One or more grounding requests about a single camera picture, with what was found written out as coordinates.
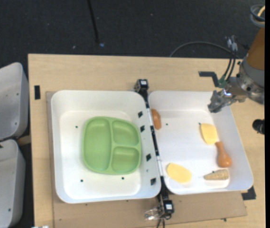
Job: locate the white plastic tray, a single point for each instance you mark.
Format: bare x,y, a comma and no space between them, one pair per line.
184,146
68,151

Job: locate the green divided plate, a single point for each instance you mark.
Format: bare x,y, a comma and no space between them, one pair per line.
96,146

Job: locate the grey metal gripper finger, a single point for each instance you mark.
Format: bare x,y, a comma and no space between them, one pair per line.
226,101
214,103

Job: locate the orange toy sausage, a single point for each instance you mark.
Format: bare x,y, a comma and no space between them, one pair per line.
156,120

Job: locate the yellow oval toy slice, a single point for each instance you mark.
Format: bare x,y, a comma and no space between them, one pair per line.
179,173

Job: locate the thin black and white rod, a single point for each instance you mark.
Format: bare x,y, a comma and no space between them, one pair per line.
154,136

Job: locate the orange toy drumstick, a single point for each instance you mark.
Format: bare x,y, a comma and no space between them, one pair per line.
223,159

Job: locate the yellow toy cheese slice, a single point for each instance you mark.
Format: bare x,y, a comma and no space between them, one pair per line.
209,133

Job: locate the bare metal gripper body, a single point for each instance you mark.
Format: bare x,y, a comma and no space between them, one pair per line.
248,90

